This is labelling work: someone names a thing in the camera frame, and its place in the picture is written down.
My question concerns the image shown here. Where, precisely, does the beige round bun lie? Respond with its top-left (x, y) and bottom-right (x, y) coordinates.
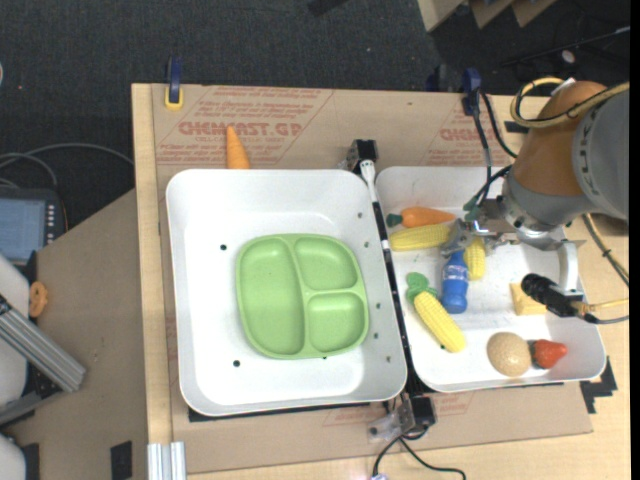
top-left (486, 331), bottom-right (533, 377)

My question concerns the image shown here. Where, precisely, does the plain orange carrot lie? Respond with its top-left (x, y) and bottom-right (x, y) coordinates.
top-left (225, 124), bottom-right (252, 171)

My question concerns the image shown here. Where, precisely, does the brown cardboard board red print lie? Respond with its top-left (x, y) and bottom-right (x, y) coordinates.
top-left (149, 83), bottom-right (596, 475)

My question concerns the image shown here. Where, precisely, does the short yellow corn cob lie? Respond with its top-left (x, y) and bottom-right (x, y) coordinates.
top-left (462, 237), bottom-right (488, 282)

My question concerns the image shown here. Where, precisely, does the yellow corn with green leaves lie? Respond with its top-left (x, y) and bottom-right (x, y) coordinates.
top-left (404, 271), bottom-right (468, 355)

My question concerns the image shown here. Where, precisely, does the green divided plate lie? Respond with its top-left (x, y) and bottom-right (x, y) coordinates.
top-left (234, 233), bottom-right (371, 361)

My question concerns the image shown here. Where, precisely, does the black cylinder on white bracket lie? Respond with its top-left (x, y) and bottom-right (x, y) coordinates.
top-left (520, 239), bottom-right (587, 318)

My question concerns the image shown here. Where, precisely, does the blue bottle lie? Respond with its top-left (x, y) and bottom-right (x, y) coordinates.
top-left (440, 251), bottom-right (471, 315)

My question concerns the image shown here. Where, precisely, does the orange carrot with green top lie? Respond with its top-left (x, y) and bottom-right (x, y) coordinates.
top-left (385, 206), bottom-right (458, 230)

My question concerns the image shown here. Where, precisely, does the yellow cheese block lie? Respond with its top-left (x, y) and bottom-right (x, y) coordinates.
top-left (509, 281), bottom-right (549, 316)

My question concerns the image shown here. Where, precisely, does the thin black and white rod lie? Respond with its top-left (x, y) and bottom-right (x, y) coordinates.
top-left (359, 159), bottom-right (414, 399)

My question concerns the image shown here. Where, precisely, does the white plastic tray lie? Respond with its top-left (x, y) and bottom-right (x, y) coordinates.
top-left (164, 167), bottom-right (409, 418)
top-left (373, 165), bottom-right (608, 394)

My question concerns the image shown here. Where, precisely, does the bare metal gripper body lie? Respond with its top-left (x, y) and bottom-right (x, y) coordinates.
top-left (471, 198), bottom-right (566, 252)

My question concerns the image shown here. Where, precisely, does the red strawberry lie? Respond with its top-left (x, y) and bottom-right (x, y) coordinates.
top-left (529, 338), bottom-right (570, 371)

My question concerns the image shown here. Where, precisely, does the orange pretzel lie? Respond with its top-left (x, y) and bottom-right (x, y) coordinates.
top-left (28, 281), bottom-right (51, 319)

